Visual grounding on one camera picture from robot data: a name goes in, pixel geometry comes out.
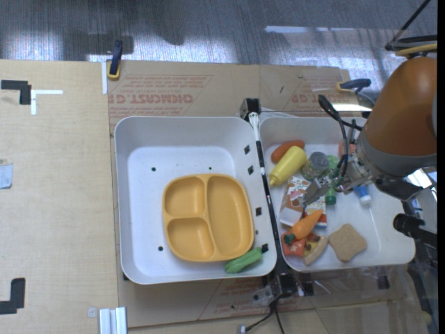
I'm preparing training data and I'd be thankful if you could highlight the brown toy bread slice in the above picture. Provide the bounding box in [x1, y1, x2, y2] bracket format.
[327, 223, 369, 264]

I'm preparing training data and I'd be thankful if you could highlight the orange toy sausage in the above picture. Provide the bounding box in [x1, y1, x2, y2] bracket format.
[270, 139, 306, 164]

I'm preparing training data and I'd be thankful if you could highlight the small green and grey can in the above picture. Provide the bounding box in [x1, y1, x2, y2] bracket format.
[300, 151, 331, 182]

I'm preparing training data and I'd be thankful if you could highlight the yellow mustard bottle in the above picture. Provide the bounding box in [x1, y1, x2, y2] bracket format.
[268, 145, 308, 188]

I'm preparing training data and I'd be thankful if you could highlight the black cylinder on white bracket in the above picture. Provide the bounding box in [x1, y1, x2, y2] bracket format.
[392, 186, 438, 254]

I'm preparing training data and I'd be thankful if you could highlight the colourful printed carton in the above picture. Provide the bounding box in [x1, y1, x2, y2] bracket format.
[279, 175, 313, 228]

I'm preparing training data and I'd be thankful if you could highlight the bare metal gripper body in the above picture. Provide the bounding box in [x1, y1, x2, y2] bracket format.
[334, 153, 377, 195]

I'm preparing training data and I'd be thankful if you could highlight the blue and white bottle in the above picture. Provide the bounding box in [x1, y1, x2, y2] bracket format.
[353, 182, 373, 206]

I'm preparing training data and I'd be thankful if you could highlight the small green bottle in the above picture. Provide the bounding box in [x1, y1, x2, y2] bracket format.
[324, 154, 341, 207]

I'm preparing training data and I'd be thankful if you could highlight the black block with thin wires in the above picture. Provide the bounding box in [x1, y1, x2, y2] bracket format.
[238, 97, 262, 120]
[251, 272, 300, 306]

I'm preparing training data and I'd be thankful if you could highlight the brown cardboard board red print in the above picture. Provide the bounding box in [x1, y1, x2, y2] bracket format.
[106, 60, 408, 328]

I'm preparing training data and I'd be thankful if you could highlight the white plastic tray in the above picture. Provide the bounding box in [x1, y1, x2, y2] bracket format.
[259, 116, 416, 273]
[113, 116, 278, 285]

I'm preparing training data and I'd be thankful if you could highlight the toy pizza slice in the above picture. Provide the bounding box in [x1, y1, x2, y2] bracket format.
[281, 232, 330, 267]

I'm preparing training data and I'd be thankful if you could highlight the green toy pepper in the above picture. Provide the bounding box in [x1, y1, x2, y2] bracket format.
[224, 246, 264, 275]

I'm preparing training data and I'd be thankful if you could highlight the white and red carton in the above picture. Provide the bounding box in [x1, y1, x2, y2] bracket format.
[303, 200, 329, 230]

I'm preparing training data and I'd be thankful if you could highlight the orange toy carrot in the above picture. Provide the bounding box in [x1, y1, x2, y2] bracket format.
[283, 209, 324, 245]

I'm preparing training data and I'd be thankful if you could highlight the yellow divided plate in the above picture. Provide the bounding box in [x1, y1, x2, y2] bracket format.
[161, 173, 255, 263]

